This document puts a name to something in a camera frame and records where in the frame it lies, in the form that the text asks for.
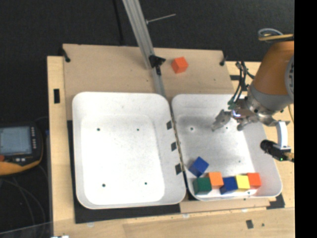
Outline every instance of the white tray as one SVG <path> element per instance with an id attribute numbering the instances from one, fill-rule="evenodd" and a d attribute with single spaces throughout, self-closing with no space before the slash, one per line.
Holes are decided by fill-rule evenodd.
<path id="1" fill-rule="evenodd" d="M 223 198 L 275 197 L 282 191 L 282 182 L 274 159 L 260 148 L 266 134 L 261 123 L 237 130 L 231 120 L 225 127 L 212 132 L 211 125 L 221 109 L 227 109 L 231 95 L 182 94 L 172 100 L 175 126 L 185 165 L 187 183 L 192 195 L 201 201 Z M 207 172 L 221 172 L 223 177 L 258 172 L 262 186 L 257 190 L 221 195 L 213 189 L 207 195 L 195 195 L 188 168 L 200 156 L 209 163 Z"/>
<path id="2" fill-rule="evenodd" d="M 82 92 L 72 103 L 76 194 L 90 209 L 168 205 L 186 193 L 158 94 Z"/>

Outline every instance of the yellow block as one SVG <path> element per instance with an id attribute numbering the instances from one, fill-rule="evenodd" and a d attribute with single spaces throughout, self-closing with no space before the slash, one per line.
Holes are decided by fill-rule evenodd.
<path id="1" fill-rule="evenodd" d="M 238 175 L 236 176 L 236 181 L 238 184 L 238 191 L 246 191 L 250 189 L 248 176 Z"/>

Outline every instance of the block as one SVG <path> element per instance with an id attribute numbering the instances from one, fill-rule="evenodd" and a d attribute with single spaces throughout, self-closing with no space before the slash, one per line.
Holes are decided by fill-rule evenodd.
<path id="1" fill-rule="evenodd" d="M 195 195 L 207 195 L 212 187 L 209 177 L 199 177 L 193 181 Z"/>
<path id="2" fill-rule="evenodd" d="M 184 57 L 175 58 L 172 62 L 172 68 L 175 73 L 184 72 L 188 67 L 188 63 Z"/>
<path id="3" fill-rule="evenodd" d="M 238 185 L 238 190 L 243 192 L 250 189 L 249 177 L 244 175 L 237 175 L 236 181 Z"/>
<path id="4" fill-rule="evenodd" d="M 200 177 L 206 171 L 208 166 L 208 162 L 206 162 L 203 158 L 198 157 L 188 170 L 196 177 Z"/>
<path id="5" fill-rule="evenodd" d="M 211 187 L 218 189 L 223 186 L 223 179 L 221 172 L 209 172 L 208 177 L 210 179 Z"/>
<path id="6" fill-rule="evenodd" d="M 233 193 L 238 190 L 238 185 L 235 177 L 224 177 L 223 186 L 220 188 L 221 195 Z"/>
<path id="7" fill-rule="evenodd" d="M 249 178 L 249 184 L 251 189 L 257 189 L 261 187 L 261 177 L 259 173 L 247 173 L 247 176 Z"/>

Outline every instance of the black carpet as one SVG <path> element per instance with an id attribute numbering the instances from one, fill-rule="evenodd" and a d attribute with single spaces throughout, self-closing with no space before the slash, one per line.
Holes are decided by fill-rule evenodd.
<path id="1" fill-rule="evenodd" d="M 269 46 L 258 41 L 258 30 L 294 33 L 295 0 L 140 3 L 147 20 L 176 13 L 149 24 L 155 47 L 223 50 L 228 60 L 261 61 Z M 121 0 L 0 0 L 0 22 L 0 123 L 36 120 L 44 135 L 47 56 L 59 55 L 63 43 L 136 46 Z M 28 198 L 36 224 L 50 220 L 46 158 L 41 167 L 15 177 L 41 203 L 43 210 Z M 0 232 L 32 225 L 30 216 L 19 189 L 0 183 Z"/>

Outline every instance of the black clamp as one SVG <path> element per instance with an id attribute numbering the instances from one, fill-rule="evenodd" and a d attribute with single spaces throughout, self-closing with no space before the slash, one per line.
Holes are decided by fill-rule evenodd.
<path id="1" fill-rule="evenodd" d="M 224 55 L 222 61 L 219 63 L 220 66 L 224 66 L 225 62 L 228 59 L 228 55 Z"/>
<path id="2" fill-rule="evenodd" d="M 58 55 L 59 55 L 59 56 L 62 56 L 62 57 L 65 57 L 65 61 L 66 61 L 66 62 L 70 62 L 70 58 L 68 57 L 68 55 L 67 55 L 65 49 L 59 48 L 59 50 L 58 50 Z"/>
<path id="3" fill-rule="evenodd" d="M 151 67 L 157 70 L 157 75 L 161 76 L 162 73 L 160 71 L 160 66 L 163 64 L 163 62 L 166 61 L 165 58 L 156 57 L 154 55 L 149 56 Z"/>
<path id="4" fill-rule="evenodd" d="M 290 154 L 291 149 L 278 149 L 274 145 L 276 145 L 276 143 L 273 141 L 263 140 L 260 147 L 265 153 L 270 154 L 273 158 L 279 161 L 295 162 L 294 157 Z"/>

